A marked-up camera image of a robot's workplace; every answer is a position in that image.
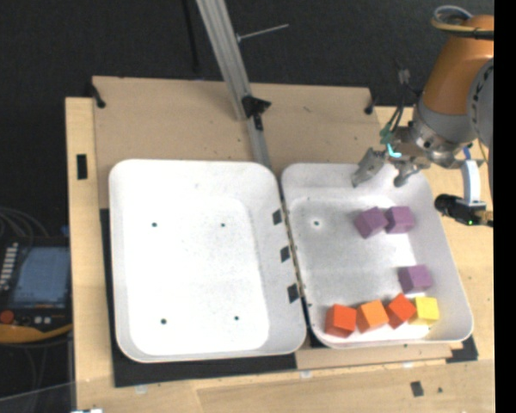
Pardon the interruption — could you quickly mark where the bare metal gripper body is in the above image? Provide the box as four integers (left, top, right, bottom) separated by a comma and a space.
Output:
389, 122, 464, 170

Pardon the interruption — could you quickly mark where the brown cardboard board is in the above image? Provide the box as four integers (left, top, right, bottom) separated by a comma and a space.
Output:
89, 75, 455, 372

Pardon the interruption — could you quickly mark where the black cylinder on white bracket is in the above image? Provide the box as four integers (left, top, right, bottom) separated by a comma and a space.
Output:
433, 159, 489, 228

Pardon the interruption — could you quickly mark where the orange cube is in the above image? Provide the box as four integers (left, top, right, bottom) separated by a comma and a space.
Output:
355, 299, 390, 334

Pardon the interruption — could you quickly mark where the white plastic tray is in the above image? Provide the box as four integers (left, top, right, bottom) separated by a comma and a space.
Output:
279, 161, 475, 350
107, 157, 308, 364

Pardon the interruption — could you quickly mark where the red-orange cube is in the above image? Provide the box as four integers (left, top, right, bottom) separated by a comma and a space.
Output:
324, 303, 358, 339
385, 293, 417, 330

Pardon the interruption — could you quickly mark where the yellow cube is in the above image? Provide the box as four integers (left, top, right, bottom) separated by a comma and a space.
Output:
408, 295, 440, 327

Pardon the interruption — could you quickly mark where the purple cube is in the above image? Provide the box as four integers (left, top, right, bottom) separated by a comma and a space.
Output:
397, 264, 434, 294
384, 205, 415, 235
353, 206, 390, 239

